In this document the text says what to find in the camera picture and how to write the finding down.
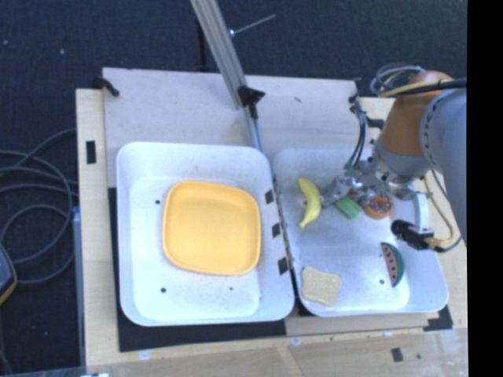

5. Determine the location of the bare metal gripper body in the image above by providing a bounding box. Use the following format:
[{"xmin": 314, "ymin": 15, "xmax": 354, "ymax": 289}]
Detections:
[{"xmin": 340, "ymin": 158, "xmax": 417, "ymax": 202}]

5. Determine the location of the green ridged toy vegetable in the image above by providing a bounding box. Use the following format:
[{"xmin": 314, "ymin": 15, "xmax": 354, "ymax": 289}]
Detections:
[{"xmin": 334, "ymin": 196, "xmax": 363, "ymax": 220}]

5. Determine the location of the orange doughnut with sprinkles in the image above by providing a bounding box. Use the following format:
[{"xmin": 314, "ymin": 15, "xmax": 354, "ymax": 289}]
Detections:
[{"xmin": 362, "ymin": 194, "xmax": 395, "ymax": 220}]

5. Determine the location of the yellow banana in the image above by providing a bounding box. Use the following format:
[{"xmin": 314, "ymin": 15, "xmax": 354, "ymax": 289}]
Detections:
[{"xmin": 297, "ymin": 177, "xmax": 322, "ymax": 230}]

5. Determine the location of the white plastic tray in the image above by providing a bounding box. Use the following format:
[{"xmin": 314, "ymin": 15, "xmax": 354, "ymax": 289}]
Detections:
[
  {"xmin": 116, "ymin": 141, "xmax": 296, "ymax": 328},
  {"xmin": 271, "ymin": 147, "xmax": 450, "ymax": 318}
]

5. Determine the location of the watermelon slice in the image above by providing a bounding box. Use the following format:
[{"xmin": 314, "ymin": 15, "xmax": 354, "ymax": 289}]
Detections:
[{"xmin": 379, "ymin": 241, "xmax": 406, "ymax": 288}]

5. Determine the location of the slice of bread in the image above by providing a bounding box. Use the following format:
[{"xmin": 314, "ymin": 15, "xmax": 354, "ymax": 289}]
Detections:
[{"xmin": 300, "ymin": 265, "xmax": 343, "ymax": 307}]

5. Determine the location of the yellow plate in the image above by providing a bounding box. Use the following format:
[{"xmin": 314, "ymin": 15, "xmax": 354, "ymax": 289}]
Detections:
[{"xmin": 161, "ymin": 180, "xmax": 263, "ymax": 277}]

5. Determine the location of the pale wood board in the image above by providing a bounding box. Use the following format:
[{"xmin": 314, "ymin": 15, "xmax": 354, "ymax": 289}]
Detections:
[{"xmin": 75, "ymin": 88, "xmax": 468, "ymax": 368}]

